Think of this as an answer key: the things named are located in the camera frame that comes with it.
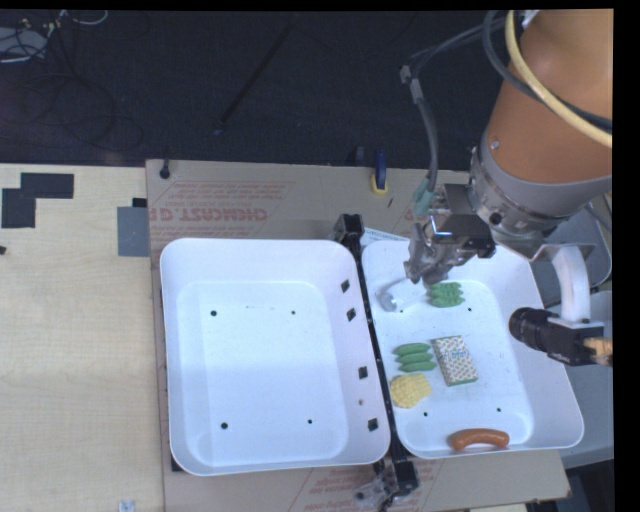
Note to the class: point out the small patterned white carton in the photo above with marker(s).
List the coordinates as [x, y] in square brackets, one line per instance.
[455, 361]

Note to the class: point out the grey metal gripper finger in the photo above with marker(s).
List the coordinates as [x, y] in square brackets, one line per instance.
[437, 270]
[416, 255]

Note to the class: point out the black cylinder on white bracket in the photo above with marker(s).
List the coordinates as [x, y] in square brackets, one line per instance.
[550, 335]

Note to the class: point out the green pea pods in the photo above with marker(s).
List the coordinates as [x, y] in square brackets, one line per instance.
[414, 357]
[446, 295]

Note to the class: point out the orange sausage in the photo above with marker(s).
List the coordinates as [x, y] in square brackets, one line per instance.
[479, 439]

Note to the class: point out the clear plastic piece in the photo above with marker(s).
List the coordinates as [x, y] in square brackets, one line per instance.
[387, 299]

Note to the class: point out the brown cardboard board, red print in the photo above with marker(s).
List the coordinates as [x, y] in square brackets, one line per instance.
[280, 200]

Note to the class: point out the yellow corn piece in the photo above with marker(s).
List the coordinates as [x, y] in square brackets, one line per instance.
[410, 391]

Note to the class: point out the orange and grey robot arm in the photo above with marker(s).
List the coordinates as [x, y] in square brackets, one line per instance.
[550, 125]

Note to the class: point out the white plastic tray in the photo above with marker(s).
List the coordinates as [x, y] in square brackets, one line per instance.
[480, 400]
[270, 360]

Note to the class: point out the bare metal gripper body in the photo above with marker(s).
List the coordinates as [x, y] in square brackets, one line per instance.
[467, 230]

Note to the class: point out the thin black rod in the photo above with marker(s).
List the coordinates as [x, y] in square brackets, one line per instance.
[378, 350]

